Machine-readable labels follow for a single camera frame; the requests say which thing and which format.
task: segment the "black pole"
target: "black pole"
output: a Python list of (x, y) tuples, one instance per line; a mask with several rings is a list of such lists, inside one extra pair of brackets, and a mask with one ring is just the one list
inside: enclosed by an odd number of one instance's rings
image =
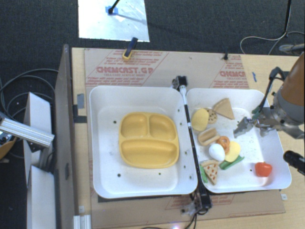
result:
[(288, 30), (289, 15), (290, 15), (290, 9), (291, 9), (291, 1), (292, 1), (292, 0), (288, 0), (288, 4), (287, 4), (287, 11), (286, 11), (286, 21), (285, 21), (284, 34), (287, 34), (287, 30)]
[(115, 3), (113, 4), (113, 6), (112, 6), (110, 9), (108, 9), (108, 13), (109, 13), (109, 14), (112, 14), (112, 13), (113, 13), (114, 8), (115, 8), (115, 6), (118, 4), (119, 1), (120, 1), (120, 0), (116, 0)]

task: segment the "gray panel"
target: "gray panel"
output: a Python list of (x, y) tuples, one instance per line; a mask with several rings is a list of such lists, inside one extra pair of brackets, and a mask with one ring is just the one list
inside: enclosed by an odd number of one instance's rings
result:
[(72, 229), (73, 216), (78, 213), (78, 204), (75, 179), (73, 179), (74, 129), (68, 45), (63, 47), (55, 85), (55, 128), (57, 228)]

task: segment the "white tray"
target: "white tray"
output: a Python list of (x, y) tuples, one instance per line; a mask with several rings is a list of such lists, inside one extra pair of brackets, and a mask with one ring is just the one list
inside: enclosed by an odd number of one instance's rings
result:
[[(181, 195), (198, 183), (181, 94), (164, 87), (98, 86), (89, 96), (88, 128), (93, 185), (104, 198)], [(121, 119), (131, 112), (167, 115), (177, 128), (178, 161), (169, 168), (142, 169), (126, 164), (119, 152)]]
[[(288, 164), (283, 160), (283, 148), (278, 133), (270, 131), (261, 137), (259, 129), (254, 127), (250, 132), (234, 138), (233, 130), (243, 117), (251, 117), (251, 111), (261, 102), (264, 95), (256, 90), (238, 89), (191, 89), (187, 93), (190, 116), (199, 108), (212, 108), (218, 101), (229, 98), (234, 120), (218, 115), (218, 120), (207, 128), (215, 127), (220, 135), (227, 136), (241, 146), (240, 156), (244, 160), (227, 170), (218, 168), (217, 183), (205, 184), (206, 188), (214, 193), (230, 193), (254, 190), (284, 189), (291, 183), (291, 174)], [(198, 132), (194, 131), (195, 146), (198, 161), (211, 159), (207, 147), (202, 147), (197, 141)], [(267, 162), (273, 166), (269, 177), (258, 177), (255, 174), (257, 162)]]

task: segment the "robotic hand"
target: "robotic hand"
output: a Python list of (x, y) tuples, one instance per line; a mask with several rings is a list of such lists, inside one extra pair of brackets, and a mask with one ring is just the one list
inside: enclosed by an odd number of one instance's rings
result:
[[(284, 83), (277, 93), (273, 93), (274, 102), (264, 107), (267, 95), (274, 79)], [(260, 135), (265, 136), (271, 130), (284, 131), (295, 139), (304, 139), (304, 131), (299, 125), (304, 124), (304, 53), (298, 58), (290, 72), (283, 72), (276, 67), (269, 75), (269, 85), (262, 102), (252, 111), (252, 118), (243, 118), (234, 130), (238, 137), (254, 126), (260, 128)], [(304, 158), (297, 153), (287, 151), (284, 160), (297, 168), (304, 175)]]

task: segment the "bread slice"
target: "bread slice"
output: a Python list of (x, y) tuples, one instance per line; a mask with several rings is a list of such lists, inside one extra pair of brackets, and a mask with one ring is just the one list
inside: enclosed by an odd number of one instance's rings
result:
[(216, 113), (218, 113), (224, 117), (227, 117), (231, 120), (235, 119), (233, 110), (231, 107), (231, 103), (228, 98), (224, 98), (223, 100), (220, 100), (217, 104), (215, 104), (215, 106), (213, 107), (213, 110)]
[(217, 160), (208, 160), (205, 162), (202, 162), (200, 164), (206, 176), (210, 179), (213, 185), (217, 182), (217, 171), (218, 171), (218, 161)]

